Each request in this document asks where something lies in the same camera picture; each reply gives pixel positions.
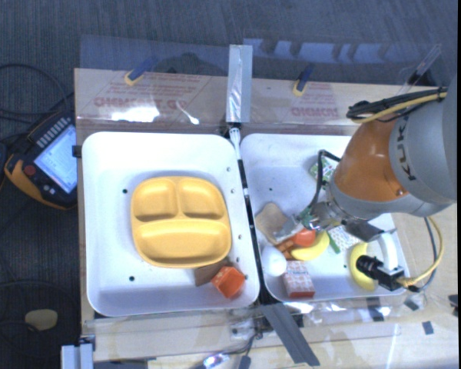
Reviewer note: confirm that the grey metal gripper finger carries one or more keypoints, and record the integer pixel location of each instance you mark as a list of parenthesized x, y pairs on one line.
[(292, 226)]

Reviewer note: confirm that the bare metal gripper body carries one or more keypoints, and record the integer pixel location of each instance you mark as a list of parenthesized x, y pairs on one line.
[(326, 217)]

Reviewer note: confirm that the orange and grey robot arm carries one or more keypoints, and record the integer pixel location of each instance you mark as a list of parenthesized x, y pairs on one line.
[(372, 167)]

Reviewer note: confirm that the red tomato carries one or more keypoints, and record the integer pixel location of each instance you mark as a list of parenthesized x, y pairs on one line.
[(306, 237)]

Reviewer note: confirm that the brown toast slice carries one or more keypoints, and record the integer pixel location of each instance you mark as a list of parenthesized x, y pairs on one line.
[(269, 218)]

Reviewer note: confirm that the white and green packet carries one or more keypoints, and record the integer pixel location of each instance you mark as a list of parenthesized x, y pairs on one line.
[(343, 238)]

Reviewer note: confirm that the yellow banana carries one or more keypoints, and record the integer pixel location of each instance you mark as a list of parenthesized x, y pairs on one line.
[(311, 251), (358, 271)]

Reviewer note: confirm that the white egg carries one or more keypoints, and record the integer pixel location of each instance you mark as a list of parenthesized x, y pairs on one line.
[(274, 261)]

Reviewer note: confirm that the green and white carton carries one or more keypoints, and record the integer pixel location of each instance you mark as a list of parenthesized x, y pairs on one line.
[(318, 167)]

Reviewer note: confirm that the orange printed carton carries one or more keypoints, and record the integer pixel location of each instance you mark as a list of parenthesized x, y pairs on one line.
[(299, 281)]

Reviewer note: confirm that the white plastic tray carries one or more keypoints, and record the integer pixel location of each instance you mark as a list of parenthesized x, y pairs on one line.
[(107, 221), (276, 160)]

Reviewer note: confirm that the orange cube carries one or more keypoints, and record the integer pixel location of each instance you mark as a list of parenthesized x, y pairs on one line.
[(227, 282)]

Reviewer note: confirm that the yellow divided plate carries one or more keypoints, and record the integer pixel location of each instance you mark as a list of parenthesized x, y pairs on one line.
[(180, 240)]

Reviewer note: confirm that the brown cardboard board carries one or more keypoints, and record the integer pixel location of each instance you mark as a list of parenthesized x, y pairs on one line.
[(199, 98)]

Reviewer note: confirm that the pale yellow oval object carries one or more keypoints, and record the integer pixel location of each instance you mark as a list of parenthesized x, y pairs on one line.
[(41, 319)]

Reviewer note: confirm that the black cylinder on white bracket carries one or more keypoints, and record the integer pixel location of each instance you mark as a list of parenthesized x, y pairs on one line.
[(380, 269)]

